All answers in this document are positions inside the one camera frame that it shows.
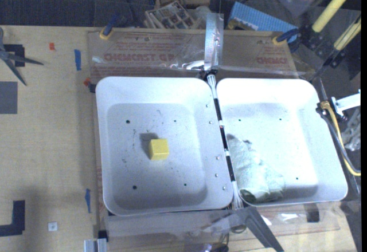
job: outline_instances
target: metal plate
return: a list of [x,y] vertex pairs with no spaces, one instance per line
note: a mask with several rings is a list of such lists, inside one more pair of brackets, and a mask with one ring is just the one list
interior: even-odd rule
[[286,183],[262,205],[341,200],[348,186],[314,87],[303,80],[224,79],[217,86],[226,135],[249,140]]
[[[103,198],[116,215],[219,209],[232,200],[212,93],[195,78],[107,77],[96,88]],[[168,139],[151,161],[151,139]]]

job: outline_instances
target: yellow block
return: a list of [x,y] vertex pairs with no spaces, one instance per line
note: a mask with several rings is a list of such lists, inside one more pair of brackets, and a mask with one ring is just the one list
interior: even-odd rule
[[152,139],[149,142],[150,160],[163,160],[170,154],[167,139]]

